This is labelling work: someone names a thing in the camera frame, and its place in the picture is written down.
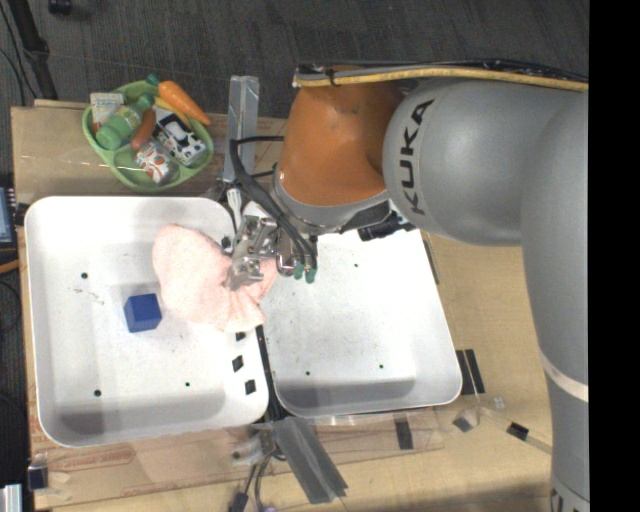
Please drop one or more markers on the green plastic bottle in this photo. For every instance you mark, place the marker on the green plastic bottle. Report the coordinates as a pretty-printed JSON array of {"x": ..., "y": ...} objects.
[{"x": 117, "y": 125}]

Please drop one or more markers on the brown sausage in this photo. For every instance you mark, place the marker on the brown sausage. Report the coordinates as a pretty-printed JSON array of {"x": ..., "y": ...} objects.
[{"x": 144, "y": 129}]

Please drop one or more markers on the thin black and white rod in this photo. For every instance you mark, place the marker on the thin black and white rod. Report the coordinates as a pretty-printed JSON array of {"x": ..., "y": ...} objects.
[{"x": 265, "y": 370}]

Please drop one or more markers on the brown cardboard board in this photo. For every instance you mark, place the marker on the brown cardboard board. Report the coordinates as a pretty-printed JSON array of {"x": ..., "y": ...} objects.
[{"x": 45, "y": 150}]

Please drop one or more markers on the green divided plate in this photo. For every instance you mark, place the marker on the green divided plate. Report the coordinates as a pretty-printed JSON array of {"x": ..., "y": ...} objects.
[{"x": 127, "y": 176}]

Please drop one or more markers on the black cylinder on white bracket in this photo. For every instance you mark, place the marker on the black cylinder on white bracket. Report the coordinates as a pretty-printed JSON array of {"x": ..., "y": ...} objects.
[{"x": 380, "y": 229}]

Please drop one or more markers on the white juice carton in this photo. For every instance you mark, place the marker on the white juice carton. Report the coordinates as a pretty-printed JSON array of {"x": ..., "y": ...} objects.
[{"x": 104, "y": 107}]

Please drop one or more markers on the white plastic tray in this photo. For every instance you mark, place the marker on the white plastic tray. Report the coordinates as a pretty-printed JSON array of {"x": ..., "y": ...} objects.
[
  {"x": 360, "y": 325},
  {"x": 125, "y": 380}
]

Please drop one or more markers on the yellow banana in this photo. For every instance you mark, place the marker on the yellow banana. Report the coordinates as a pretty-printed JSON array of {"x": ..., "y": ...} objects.
[{"x": 167, "y": 106}]

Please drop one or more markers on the pink cloth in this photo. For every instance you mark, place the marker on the pink cloth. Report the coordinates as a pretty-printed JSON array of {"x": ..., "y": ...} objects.
[{"x": 192, "y": 272}]

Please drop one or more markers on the strawberry print can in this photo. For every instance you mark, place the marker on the strawberry print can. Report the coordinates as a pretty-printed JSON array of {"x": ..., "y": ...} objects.
[{"x": 156, "y": 162}]

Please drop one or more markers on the orange carrot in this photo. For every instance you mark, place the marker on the orange carrot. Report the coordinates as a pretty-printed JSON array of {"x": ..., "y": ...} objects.
[{"x": 182, "y": 100}]

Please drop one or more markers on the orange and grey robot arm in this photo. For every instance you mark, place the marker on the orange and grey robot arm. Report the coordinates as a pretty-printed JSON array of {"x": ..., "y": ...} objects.
[{"x": 480, "y": 160}]

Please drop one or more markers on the blue cube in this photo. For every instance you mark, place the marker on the blue cube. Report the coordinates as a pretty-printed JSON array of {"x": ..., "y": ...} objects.
[{"x": 142, "y": 312}]

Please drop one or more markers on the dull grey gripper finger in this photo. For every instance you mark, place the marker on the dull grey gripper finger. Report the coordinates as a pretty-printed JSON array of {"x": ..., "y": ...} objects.
[
  {"x": 255, "y": 269},
  {"x": 236, "y": 280}
]

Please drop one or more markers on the cow print milk carton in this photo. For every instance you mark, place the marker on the cow print milk carton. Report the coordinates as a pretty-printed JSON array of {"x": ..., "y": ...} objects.
[{"x": 182, "y": 140}]

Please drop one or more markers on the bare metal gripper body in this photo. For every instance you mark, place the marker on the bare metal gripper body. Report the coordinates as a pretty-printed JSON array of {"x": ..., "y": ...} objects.
[{"x": 257, "y": 235}]

